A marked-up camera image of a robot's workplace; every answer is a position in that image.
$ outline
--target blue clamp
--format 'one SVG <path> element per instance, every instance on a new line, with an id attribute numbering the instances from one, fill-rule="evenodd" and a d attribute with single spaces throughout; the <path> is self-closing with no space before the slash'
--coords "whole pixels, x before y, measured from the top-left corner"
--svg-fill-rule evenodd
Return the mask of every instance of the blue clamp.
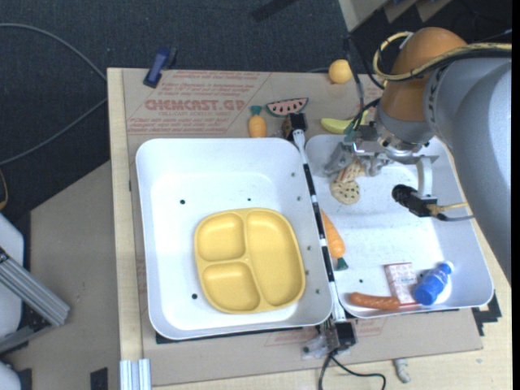
<path id="1" fill-rule="evenodd" d="M 174 66 L 175 57 L 176 57 L 177 49 L 174 48 L 173 54 L 171 55 L 171 51 L 166 46 L 159 48 L 157 54 L 155 55 L 154 65 L 150 68 L 148 73 L 146 74 L 145 79 L 143 80 L 144 85 L 148 85 L 152 88 L 157 88 L 157 84 L 161 80 L 163 74 L 161 74 L 161 70 L 168 63 L 168 60 L 172 58 L 170 61 L 170 67 Z"/>

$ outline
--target black floor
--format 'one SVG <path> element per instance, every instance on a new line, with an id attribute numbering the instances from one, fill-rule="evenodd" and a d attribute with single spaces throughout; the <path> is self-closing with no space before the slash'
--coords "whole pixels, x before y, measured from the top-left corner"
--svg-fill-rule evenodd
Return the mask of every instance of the black floor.
<path id="1" fill-rule="evenodd" d="M 102 102 L 106 82 L 53 37 L 6 24 L 53 33 L 102 72 L 149 67 L 163 45 L 178 49 L 182 69 L 307 72 L 342 56 L 348 34 L 337 0 L 0 0 L 0 24 L 2 213 L 13 221 L 109 160 L 110 150 L 106 104 L 44 144 Z M 353 37 L 371 59 L 384 38 L 427 25 L 482 40 L 512 28 L 512 0 L 454 0 L 426 24 L 414 8 L 392 24 L 376 11 Z M 353 66 L 364 72 L 359 57 Z"/>

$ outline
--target orange carrot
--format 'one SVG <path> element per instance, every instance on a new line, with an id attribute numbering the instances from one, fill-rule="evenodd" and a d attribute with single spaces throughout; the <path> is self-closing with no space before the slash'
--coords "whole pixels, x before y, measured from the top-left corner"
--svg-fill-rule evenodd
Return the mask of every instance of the orange carrot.
<path id="1" fill-rule="evenodd" d="M 354 305 L 382 310 L 394 310 L 401 305 L 399 299 L 394 296 L 372 296 L 359 292 L 350 293 L 350 301 Z"/>
<path id="2" fill-rule="evenodd" d="M 325 237 L 327 238 L 328 251 L 332 258 L 342 258 L 345 254 L 345 243 L 340 236 L 340 233 L 334 227 L 332 221 L 327 217 L 327 214 L 322 211 L 323 228 L 325 229 Z"/>
<path id="3" fill-rule="evenodd" d="M 251 137 L 267 137 L 266 120 L 260 116 L 260 106 L 252 106 L 253 116 L 249 119 L 249 135 Z"/>

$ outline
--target white tray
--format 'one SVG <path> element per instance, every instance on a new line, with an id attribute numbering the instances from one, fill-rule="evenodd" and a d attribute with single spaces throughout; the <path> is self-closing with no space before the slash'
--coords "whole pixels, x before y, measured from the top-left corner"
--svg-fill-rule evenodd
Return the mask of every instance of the white tray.
<path id="1" fill-rule="evenodd" d="M 159 334 L 187 340 L 317 325 L 328 318 L 332 297 L 301 156 L 292 143 L 153 139 L 137 151 L 136 170 L 149 316 Z M 207 215 L 250 207 L 276 210 L 291 223 L 306 271 L 305 291 L 280 310 L 226 314 L 205 299 L 193 235 Z"/>
<path id="2" fill-rule="evenodd" d="M 331 194 L 329 185 L 336 175 L 326 177 L 323 167 L 343 136 L 315 136 L 306 153 L 320 207 L 342 235 L 345 245 L 346 271 L 336 271 L 336 287 L 341 305 L 359 318 L 372 318 L 432 310 L 450 310 L 485 305 L 492 298 L 493 284 L 482 250 L 470 220 L 441 222 L 419 218 L 392 199 L 392 188 L 406 184 L 418 188 L 416 166 L 393 163 L 376 177 L 356 179 L 361 198 L 346 206 Z M 432 140 L 421 155 L 439 156 L 432 165 L 432 194 L 439 205 L 462 202 L 454 170 L 444 146 Z M 465 208 L 447 211 L 448 215 L 467 215 Z M 398 310 L 373 310 L 351 305 L 349 294 L 391 296 L 384 265 L 411 262 L 420 275 L 449 260 L 454 265 L 447 288 L 433 306 L 410 305 Z"/>

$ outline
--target yellow banana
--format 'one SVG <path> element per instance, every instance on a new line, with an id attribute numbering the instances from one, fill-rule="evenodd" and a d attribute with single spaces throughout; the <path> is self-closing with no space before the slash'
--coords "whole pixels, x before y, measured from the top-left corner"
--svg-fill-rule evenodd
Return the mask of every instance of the yellow banana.
<path id="1" fill-rule="evenodd" d="M 361 124 L 365 124 L 365 117 L 366 114 L 363 114 Z M 321 119 L 320 123 L 322 124 L 322 127 L 328 132 L 334 134 L 343 134 L 343 132 L 349 126 L 349 124 L 352 123 L 352 120 L 353 118 L 348 120 Z"/>

